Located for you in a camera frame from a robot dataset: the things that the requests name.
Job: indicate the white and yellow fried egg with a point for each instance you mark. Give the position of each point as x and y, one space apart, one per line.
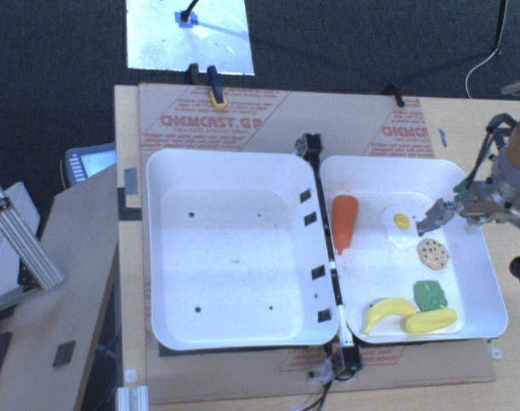
400 229

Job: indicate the thin black and white rod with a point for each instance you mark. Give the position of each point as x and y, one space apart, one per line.
328 238

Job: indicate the yellow banana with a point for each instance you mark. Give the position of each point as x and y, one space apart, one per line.
388 308

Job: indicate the brown cardboard board, red print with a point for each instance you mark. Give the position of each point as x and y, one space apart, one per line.
259 114

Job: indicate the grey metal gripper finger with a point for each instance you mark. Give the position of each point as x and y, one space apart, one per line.
431 221

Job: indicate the orange carrot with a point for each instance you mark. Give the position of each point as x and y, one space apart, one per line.
344 221

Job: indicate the white plastic tray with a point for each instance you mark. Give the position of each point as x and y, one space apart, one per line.
225 251
384 281

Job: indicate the yellow corn cob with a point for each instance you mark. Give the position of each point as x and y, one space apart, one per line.
431 320

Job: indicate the tan chocolate chip biscuit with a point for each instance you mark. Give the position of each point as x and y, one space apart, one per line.
432 254

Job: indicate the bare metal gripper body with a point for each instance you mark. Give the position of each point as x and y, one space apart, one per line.
495 206

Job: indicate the green lettuce leaf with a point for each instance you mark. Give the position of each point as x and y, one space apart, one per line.
429 294

